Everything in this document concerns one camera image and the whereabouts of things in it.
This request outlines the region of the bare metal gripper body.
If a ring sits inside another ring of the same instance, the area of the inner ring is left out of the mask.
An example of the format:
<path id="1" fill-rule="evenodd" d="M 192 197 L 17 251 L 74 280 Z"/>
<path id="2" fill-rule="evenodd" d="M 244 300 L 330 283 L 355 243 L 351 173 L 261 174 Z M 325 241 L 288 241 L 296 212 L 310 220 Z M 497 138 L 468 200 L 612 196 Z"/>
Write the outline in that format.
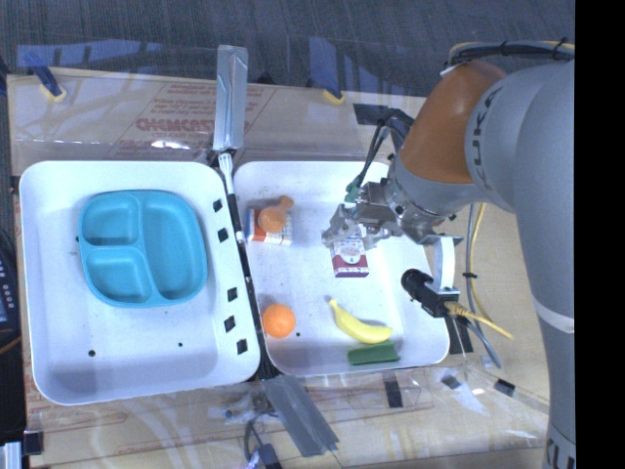
<path id="1" fill-rule="evenodd" d="M 406 236 L 417 244 L 427 244 L 444 215 L 416 205 L 403 191 L 386 179 L 366 183 L 356 199 L 354 218 L 360 225 L 387 228 L 392 236 Z"/>

